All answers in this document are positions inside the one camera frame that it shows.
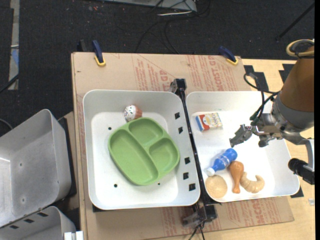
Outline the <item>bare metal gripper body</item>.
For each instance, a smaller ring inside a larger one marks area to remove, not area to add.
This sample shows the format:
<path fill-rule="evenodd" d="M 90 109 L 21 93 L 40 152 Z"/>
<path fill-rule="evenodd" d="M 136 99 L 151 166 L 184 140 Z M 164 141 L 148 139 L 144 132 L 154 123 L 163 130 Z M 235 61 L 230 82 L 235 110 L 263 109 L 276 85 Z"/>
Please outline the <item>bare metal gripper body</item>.
<path fill-rule="evenodd" d="M 270 141 L 282 139 L 291 143 L 304 141 L 304 137 L 301 136 L 303 130 L 285 120 L 281 115 L 263 113 L 251 122 L 251 126 L 253 127 L 252 133 L 258 137 L 262 134 L 270 134 Z"/>

